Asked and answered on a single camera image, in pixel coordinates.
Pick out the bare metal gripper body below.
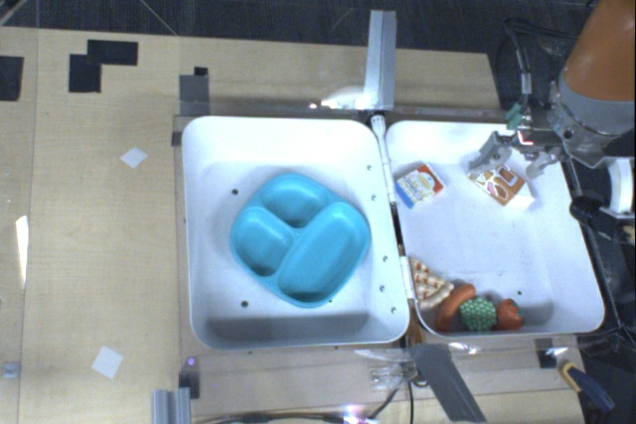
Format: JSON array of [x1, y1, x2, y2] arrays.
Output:
[[516, 99, 620, 168]]

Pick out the orange and white carton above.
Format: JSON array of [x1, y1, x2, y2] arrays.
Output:
[[467, 163, 537, 209]]

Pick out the white blue orange carton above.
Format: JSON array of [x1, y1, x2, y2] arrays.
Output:
[[394, 162, 446, 211]]

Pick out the white plastic tray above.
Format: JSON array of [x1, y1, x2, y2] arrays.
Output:
[[384, 119, 607, 340], [180, 114, 411, 353]]

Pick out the thin black and white rod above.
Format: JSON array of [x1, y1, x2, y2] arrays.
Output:
[[369, 113, 416, 345]]

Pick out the toy pizza slice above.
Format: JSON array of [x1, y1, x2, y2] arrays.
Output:
[[407, 256, 455, 312]]

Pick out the orange toy sausage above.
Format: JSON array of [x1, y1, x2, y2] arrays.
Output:
[[434, 283, 478, 334]]

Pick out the red orange toy vegetable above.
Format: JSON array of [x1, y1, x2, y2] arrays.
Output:
[[493, 298, 526, 331]]

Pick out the green toy grapes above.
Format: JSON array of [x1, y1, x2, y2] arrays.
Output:
[[457, 296, 499, 334]]

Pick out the blue divided plate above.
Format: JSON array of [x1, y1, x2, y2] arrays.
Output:
[[229, 171, 373, 310]]

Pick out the pale wood board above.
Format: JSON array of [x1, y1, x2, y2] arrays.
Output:
[[0, 26, 590, 424]]

